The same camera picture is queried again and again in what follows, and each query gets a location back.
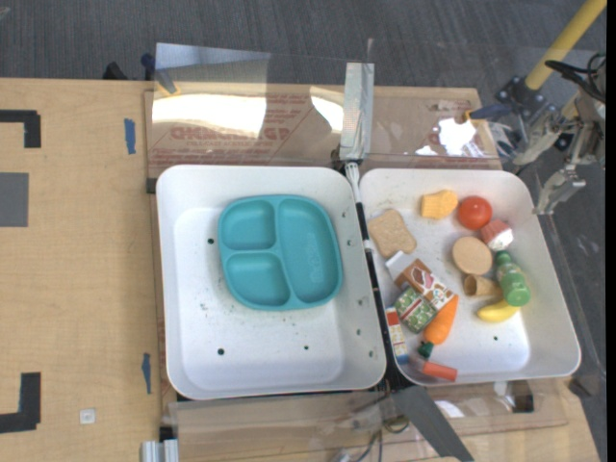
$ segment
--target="gray floor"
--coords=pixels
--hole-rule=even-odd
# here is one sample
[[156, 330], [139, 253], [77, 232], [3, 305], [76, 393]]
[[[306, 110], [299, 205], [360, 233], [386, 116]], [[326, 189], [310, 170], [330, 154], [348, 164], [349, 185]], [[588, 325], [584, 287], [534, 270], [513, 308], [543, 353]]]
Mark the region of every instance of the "gray floor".
[[[585, 0], [0, 0], [0, 76], [99, 79], [116, 62], [143, 78], [140, 57], [157, 42], [331, 57], [370, 58], [376, 83], [474, 87], [490, 101], [525, 75]], [[606, 48], [606, 12], [569, 63]], [[369, 53], [368, 41], [373, 39]], [[317, 68], [308, 74], [326, 80]], [[569, 85], [553, 74], [543, 92], [562, 105]], [[552, 149], [521, 177], [530, 186], [562, 167]], [[564, 248], [558, 269], [584, 344], [576, 391], [607, 459], [605, 173], [579, 170], [587, 187], [557, 206]]]

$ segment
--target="wooden table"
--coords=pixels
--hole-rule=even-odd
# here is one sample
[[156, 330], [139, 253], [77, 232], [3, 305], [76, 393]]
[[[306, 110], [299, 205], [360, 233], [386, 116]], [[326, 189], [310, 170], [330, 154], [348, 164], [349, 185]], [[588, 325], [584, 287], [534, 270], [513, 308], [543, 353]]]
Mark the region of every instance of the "wooden table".
[[[27, 226], [0, 226], [0, 415], [18, 413], [21, 375], [40, 373], [39, 423], [0, 433], [0, 460], [139, 460], [141, 443], [158, 439], [156, 224], [145, 190], [143, 102], [151, 89], [138, 81], [0, 79], [0, 109], [36, 110], [42, 140], [24, 148], [23, 125], [0, 123], [0, 172], [27, 173], [29, 183]], [[125, 120], [135, 123], [134, 153]], [[565, 380], [552, 386], [552, 426], [545, 412], [541, 428], [536, 419], [535, 429], [460, 427], [475, 460], [598, 460], [578, 399]], [[436, 456], [421, 440], [385, 442], [383, 460]]]

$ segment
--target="gray square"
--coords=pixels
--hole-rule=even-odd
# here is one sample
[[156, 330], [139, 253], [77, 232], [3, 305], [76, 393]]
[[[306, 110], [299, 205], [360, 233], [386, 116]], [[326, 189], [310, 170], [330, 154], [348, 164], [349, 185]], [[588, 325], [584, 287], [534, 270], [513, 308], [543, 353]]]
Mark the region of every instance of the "gray square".
[[0, 172], [0, 227], [28, 225], [28, 173]]

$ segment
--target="red tomato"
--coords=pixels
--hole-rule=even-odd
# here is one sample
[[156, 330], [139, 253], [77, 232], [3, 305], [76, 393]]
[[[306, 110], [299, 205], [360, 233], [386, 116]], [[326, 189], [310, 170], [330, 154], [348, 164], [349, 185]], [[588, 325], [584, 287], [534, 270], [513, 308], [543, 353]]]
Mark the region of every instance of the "red tomato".
[[468, 229], [479, 229], [492, 218], [492, 206], [485, 198], [469, 196], [458, 206], [458, 220]]

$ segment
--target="green bottle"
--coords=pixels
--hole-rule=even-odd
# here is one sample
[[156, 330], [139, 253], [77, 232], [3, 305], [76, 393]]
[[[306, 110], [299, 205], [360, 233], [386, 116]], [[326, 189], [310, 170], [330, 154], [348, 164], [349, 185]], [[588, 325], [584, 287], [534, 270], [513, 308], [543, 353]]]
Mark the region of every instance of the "green bottle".
[[530, 289], [522, 270], [511, 260], [511, 255], [502, 250], [495, 256], [497, 280], [502, 296], [511, 306], [523, 306], [530, 300]]

